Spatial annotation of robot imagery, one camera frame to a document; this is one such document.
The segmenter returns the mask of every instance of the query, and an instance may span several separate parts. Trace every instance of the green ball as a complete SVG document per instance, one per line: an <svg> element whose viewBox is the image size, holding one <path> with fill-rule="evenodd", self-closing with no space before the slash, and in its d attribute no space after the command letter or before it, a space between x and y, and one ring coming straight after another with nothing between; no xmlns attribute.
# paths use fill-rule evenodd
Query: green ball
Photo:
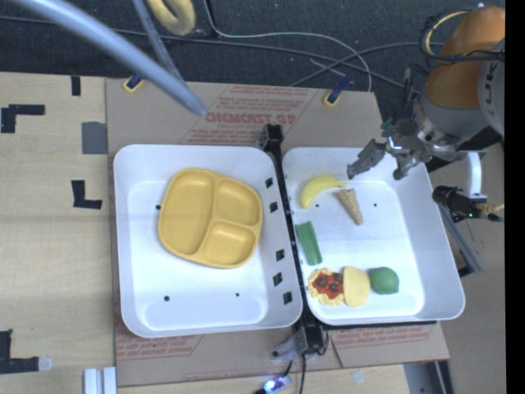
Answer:
<svg viewBox="0 0 525 394"><path fill-rule="evenodd" d="M399 276L388 267L374 268L368 274L372 289L381 295L391 295L399 291Z"/></svg>

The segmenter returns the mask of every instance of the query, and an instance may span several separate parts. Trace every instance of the toy food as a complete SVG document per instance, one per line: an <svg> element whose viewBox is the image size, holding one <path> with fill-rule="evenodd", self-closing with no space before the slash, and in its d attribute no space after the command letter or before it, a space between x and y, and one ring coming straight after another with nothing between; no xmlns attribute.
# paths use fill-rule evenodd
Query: toy food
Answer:
<svg viewBox="0 0 525 394"><path fill-rule="evenodd" d="M313 230L313 224L308 221L306 223L301 223L300 225L295 225L295 231L297 232L297 236L299 237L301 245L303 246L308 264L314 266L321 263L321 251L319 250L317 237L315 235L315 231Z"/></svg>
<svg viewBox="0 0 525 394"><path fill-rule="evenodd" d="M372 289L381 295L399 291L399 276L388 267L374 268L369 272Z"/></svg>
<svg viewBox="0 0 525 394"><path fill-rule="evenodd" d="M366 304L370 292L370 277L363 270L347 266L343 268L345 303L356 308Z"/></svg>
<svg viewBox="0 0 525 394"><path fill-rule="evenodd" d="M301 190L300 203L302 208L308 208L313 203L317 195L333 187L344 187L345 183L336 180L332 175L323 174L315 176Z"/></svg>
<svg viewBox="0 0 525 394"><path fill-rule="evenodd" d="M359 208L358 197L355 192L355 188L341 190L337 193L337 197L345 206L346 211L354 220L355 224L361 225L363 223L363 215L361 214L361 209Z"/></svg>
<svg viewBox="0 0 525 394"><path fill-rule="evenodd" d="M345 298L343 275L329 268L319 268L308 278L308 292L323 305L341 305Z"/></svg>
<svg viewBox="0 0 525 394"><path fill-rule="evenodd" d="M177 257L236 268L253 256L262 226L263 204L254 188L207 169L186 168L170 180L157 234Z"/></svg>

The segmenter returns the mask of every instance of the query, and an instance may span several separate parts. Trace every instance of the gray pipe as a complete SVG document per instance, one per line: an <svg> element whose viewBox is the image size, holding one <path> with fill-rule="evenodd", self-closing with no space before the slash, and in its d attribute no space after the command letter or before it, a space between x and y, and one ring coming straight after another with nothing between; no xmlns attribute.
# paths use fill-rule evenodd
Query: gray pipe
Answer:
<svg viewBox="0 0 525 394"><path fill-rule="evenodd" d="M173 76L178 78L179 80L183 80L182 76L180 75L178 69L175 66L175 63L170 57L170 54L166 50L166 46L164 45L162 38L160 34L157 32L157 29L155 28L155 25L153 23L152 17L149 15L149 10L144 3L144 0L131 0L133 2L133 6L135 7L135 11L137 12L137 15L140 19L140 23L142 24L142 27L144 28L144 31L146 32L146 35L149 38L149 42L151 43L151 46L153 47L153 51L155 52L155 55L157 56L157 60L168 70L170 71Z"/></svg>
<svg viewBox="0 0 525 394"><path fill-rule="evenodd" d="M65 0L9 0L48 19L65 30L101 49L134 73L151 80L193 114L205 116L206 106L183 83L148 55L113 32L103 23Z"/></svg>

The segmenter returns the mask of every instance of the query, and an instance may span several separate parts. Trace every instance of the blue light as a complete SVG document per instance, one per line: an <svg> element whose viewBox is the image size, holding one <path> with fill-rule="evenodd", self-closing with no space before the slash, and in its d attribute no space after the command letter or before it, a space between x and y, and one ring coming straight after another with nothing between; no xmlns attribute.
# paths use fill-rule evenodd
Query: blue light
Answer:
<svg viewBox="0 0 525 394"><path fill-rule="evenodd" d="M264 384L264 390L265 390L266 392L267 392L268 390L271 391L271 390L275 387L275 385L276 385L276 382L275 382L273 379L271 379L270 381L268 381L268 382L266 382L266 383Z"/></svg>

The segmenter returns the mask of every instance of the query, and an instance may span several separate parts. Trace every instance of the white tray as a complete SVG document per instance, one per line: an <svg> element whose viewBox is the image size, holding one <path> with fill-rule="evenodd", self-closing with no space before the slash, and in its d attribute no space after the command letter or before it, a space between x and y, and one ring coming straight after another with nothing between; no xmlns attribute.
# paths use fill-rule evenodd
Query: white tray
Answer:
<svg viewBox="0 0 525 394"><path fill-rule="evenodd" d="M310 273L326 267L340 271L354 266L364 271L386 266L400 279L399 292L379 295L371 290L359 308L325 306L307 294L312 313L330 325L402 323L452 319L461 314L464 295L458 270L432 201L431 182L424 165L394 180L397 165L386 155L374 168L351 181L346 167L361 149L296 148L285 154L283 169L295 225L311 221L323 261L310 266L299 238L299 260L305 285ZM336 198L334 188L321 192L313 205L299 204L303 185L321 174L331 174L356 189L363 224L357 226Z"/></svg>
<svg viewBox="0 0 525 394"><path fill-rule="evenodd" d="M169 180L187 167L231 176L259 193L261 236L244 265L211 268L162 247L157 206ZM275 168L266 153L238 146L134 144L117 153L114 177L121 312L132 332L141 337L237 332L288 327L299 318L303 302Z"/></svg>

